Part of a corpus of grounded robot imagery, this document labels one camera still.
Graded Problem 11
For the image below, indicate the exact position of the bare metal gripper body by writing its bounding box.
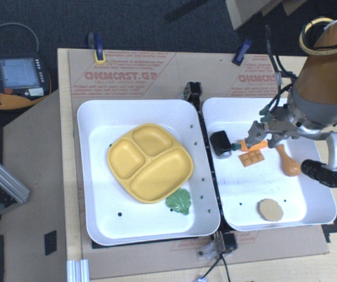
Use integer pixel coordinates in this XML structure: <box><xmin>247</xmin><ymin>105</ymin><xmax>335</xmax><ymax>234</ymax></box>
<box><xmin>266</xmin><ymin>106</ymin><xmax>331</xmax><ymax>140</ymax></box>

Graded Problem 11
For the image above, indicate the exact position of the orange carrot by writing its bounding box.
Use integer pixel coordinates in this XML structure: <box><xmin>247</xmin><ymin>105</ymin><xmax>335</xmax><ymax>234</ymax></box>
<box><xmin>231</xmin><ymin>139</ymin><xmax>269</xmax><ymax>153</ymax></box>

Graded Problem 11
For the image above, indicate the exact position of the orange waffle biscuit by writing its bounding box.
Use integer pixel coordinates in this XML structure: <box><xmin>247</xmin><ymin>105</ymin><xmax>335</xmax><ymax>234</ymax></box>
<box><xmin>238</xmin><ymin>150</ymin><xmax>265</xmax><ymax>168</ymax></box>

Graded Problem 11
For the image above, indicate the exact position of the tan chicken drumstick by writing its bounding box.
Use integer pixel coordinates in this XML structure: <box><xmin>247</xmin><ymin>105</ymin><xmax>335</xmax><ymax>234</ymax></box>
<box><xmin>275</xmin><ymin>143</ymin><xmax>302</xmax><ymax>177</ymax></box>

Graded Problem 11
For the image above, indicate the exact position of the small black can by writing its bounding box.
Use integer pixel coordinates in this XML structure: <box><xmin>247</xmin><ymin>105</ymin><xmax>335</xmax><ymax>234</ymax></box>
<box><xmin>209</xmin><ymin>130</ymin><xmax>233</xmax><ymax>159</ymax></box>

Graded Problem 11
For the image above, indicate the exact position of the white plastic tray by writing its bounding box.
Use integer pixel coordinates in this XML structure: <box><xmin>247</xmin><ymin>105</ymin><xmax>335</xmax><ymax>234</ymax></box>
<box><xmin>76</xmin><ymin>99</ymin><xmax>222</xmax><ymax>247</ymax></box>
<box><xmin>201</xmin><ymin>97</ymin><xmax>337</xmax><ymax>232</ymax></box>

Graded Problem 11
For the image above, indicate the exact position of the thin black rod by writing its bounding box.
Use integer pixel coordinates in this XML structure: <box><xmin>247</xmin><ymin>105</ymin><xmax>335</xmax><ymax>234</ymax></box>
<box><xmin>195</xmin><ymin>98</ymin><xmax>226</xmax><ymax>235</ymax></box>

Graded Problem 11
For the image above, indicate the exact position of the tan round biscuit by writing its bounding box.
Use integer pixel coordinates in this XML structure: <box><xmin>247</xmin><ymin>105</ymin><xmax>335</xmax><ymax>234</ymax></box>
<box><xmin>258</xmin><ymin>198</ymin><xmax>284</xmax><ymax>223</ymax></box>

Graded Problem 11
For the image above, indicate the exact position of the green lettuce leaf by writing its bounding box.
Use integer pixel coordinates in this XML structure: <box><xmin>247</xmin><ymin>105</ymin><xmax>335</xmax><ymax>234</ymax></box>
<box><xmin>165</xmin><ymin>187</ymin><xmax>192</xmax><ymax>216</ymax></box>

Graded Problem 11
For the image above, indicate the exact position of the yellow divided plate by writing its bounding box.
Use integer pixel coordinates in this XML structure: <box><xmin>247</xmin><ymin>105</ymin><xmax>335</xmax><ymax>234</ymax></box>
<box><xmin>106</xmin><ymin>123</ymin><xmax>195</xmax><ymax>204</ymax></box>

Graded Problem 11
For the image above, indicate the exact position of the brown cardboard board, red print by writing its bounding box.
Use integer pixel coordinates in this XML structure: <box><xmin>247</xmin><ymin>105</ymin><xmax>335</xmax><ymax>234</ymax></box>
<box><xmin>68</xmin><ymin>49</ymin><xmax>331</xmax><ymax>280</ymax></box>

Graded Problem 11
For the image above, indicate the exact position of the black cylinder on white bracket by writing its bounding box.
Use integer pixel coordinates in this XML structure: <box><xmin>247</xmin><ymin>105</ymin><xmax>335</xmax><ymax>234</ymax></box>
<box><xmin>298</xmin><ymin>127</ymin><xmax>337</xmax><ymax>190</ymax></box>

